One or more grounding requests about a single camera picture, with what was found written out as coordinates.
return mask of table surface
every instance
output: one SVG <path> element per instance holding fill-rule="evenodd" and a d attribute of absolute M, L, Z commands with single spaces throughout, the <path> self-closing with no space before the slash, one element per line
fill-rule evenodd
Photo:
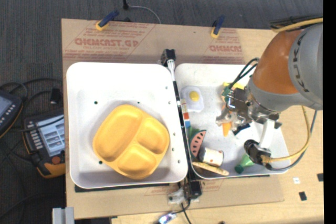
<path fill-rule="evenodd" d="M 271 30 L 236 30 L 239 36 L 241 47 L 243 49 L 245 62 L 251 58 L 260 57 L 268 43 L 275 35 L 275 33 Z M 313 113 L 313 110 L 308 109 L 309 119 L 312 119 Z M 301 107 L 293 106 L 288 110 L 283 111 L 280 115 L 280 120 L 283 123 L 281 129 L 287 144 L 288 151 L 289 153 L 294 153 L 303 146 L 307 138 L 307 131 Z M 324 223 L 322 111 L 318 112 L 310 145 L 300 163 L 292 169 L 288 170 L 286 173 L 272 177 L 275 180 L 274 182 L 280 184 L 283 200 L 278 202 L 200 209 L 193 209 L 195 206 L 192 205 L 190 209 L 187 210 L 187 215 L 191 223 L 220 223 L 221 221 L 224 221 L 226 224 Z M 236 182 L 238 182 L 242 188 L 244 187 L 244 179 L 227 180 L 239 180 Z M 263 188 L 263 178 L 254 178 L 251 180 L 253 180 L 255 184 L 260 185 L 260 188 Z M 269 187 L 270 186 L 265 185 L 265 190 L 268 191 L 270 195 L 272 195 L 272 189 L 267 189 Z M 113 216 L 113 209 L 111 209 L 111 207 L 113 207 L 113 203 L 115 202 L 124 202 L 125 207 L 134 206 L 131 199 L 133 191 L 129 189 L 121 193 L 121 196 L 118 196 L 120 201 L 111 200 L 110 205 L 106 204 L 106 200 L 102 199 L 102 197 L 104 197 L 103 192 L 105 191 L 76 193 L 74 191 L 74 183 L 69 176 L 68 170 L 66 175 L 66 188 L 67 206 L 74 207 L 75 218 Z M 304 193 L 307 199 L 301 200 L 300 193 Z M 212 198 L 214 200 L 218 199 L 218 197 L 215 195 Z M 135 206 L 148 207 L 150 204 Z M 159 217 L 165 213 L 167 213 L 165 210 L 155 210 L 155 212 L 147 214 L 133 213 L 132 215 L 128 215 L 127 210 L 125 210 L 124 214 L 120 214 L 117 218 L 113 218 L 112 223 L 155 223 Z M 173 220 L 172 223 L 187 223 L 187 220 L 183 213 L 181 213 L 178 214 L 178 217 Z"/>

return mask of wooden table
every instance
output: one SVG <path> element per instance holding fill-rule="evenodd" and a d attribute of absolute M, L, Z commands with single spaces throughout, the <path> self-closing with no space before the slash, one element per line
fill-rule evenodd
<path fill-rule="evenodd" d="M 76 28 L 81 22 L 70 22 Z M 62 22 L 62 32 L 71 30 Z M 177 29 L 182 33 L 190 31 L 193 27 L 160 25 L 157 33 L 171 36 Z M 208 31 L 205 27 L 194 27 L 195 32 Z M 240 45 L 244 53 L 244 61 L 260 57 L 275 33 L 271 30 L 236 29 Z M 64 37 L 63 47 L 67 43 Z M 186 35 L 184 46 L 189 46 Z M 78 60 L 64 60 L 64 79 L 66 69 Z M 67 122 L 67 108 L 65 104 L 65 119 Z M 313 110 L 308 109 L 309 118 L 312 119 Z M 191 223 L 324 223 L 323 203 L 323 112 L 318 113 L 312 134 L 310 146 L 303 159 L 294 168 L 284 174 L 270 176 L 269 178 L 237 178 L 224 179 L 225 190 L 223 197 L 216 193 L 205 193 L 199 203 L 191 205 L 187 211 Z M 289 153 L 299 150 L 306 141 L 306 126 L 301 107 L 294 106 L 281 113 L 283 123 L 281 129 Z M 75 218 L 112 217 L 112 223 L 155 223 L 160 216 L 169 210 L 164 195 L 144 197 L 143 202 L 134 202 L 137 191 L 126 189 L 112 191 L 75 192 L 74 183 L 69 175 L 69 162 L 67 160 L 66 188 L 67 206 L 74 207 Z M 183 213 L 172 223 L 187 223 Z"/>

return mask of egg yolk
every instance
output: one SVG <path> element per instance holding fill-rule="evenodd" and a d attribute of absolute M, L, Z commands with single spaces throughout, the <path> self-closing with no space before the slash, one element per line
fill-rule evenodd
<path fill-rule="evenodd" d="M 196 91 L 191 91 L 189 97 L 192 101 L 197 102 L 200 99 L 200 95 Z"/>

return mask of cardboard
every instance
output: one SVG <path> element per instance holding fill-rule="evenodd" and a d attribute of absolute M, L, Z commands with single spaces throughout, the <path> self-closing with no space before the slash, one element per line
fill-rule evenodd
<path fill-rule="evenodd" d="M 240 43 L 242 36 L 239 30 L 230 28 L 222 28 L 219 37 L 214 39 L 210 36 L 211 27 L 125 22 L 110 22 L 106 30 L 98 31 L 95 28 L 96 22 L 96 20 L 62 20 L 67 206 L 74 207 L 76 219 L 179 209 L 178 206 L 169 205 L 167 200 L 168 193 L 177 190 L 176 184 L 104 191 L 75 191 L 75 185 L 69 175 L 67 111 L 69 100 L 66 91 L 66 71 L 71 64 L 79 61 L 160 63 L 164 49 L 175 49 L 176 66 L 183 62 L 244 64 Z M 269 32 L 260 33 L 266 35 L 264 39 L 266 42 L 262 45 L 274 36 Z M 260 45 L 260 40 L 254 36 L 248 42 Z M 256 56 L 260 56 L 260 51 L 256 52 Z M 203 180 L 202 187 L 203 194 L 199 201 L 192 203 L 191 209 L 284 200 L 276 176 Z"/>

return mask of orange and black device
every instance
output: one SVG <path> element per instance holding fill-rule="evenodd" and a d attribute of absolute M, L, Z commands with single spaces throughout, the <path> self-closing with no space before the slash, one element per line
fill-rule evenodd
<path fill-rule="evenodd" d="M 33 164 L 44 178 L 65 173 L 64 112 L 57 109 L 24 120 L 24 142 Z"/>
<path fill-rule="evenodd" d="M 21 98 L 0 90 L 0 138 L 13 126 L 22 107 Z"/>

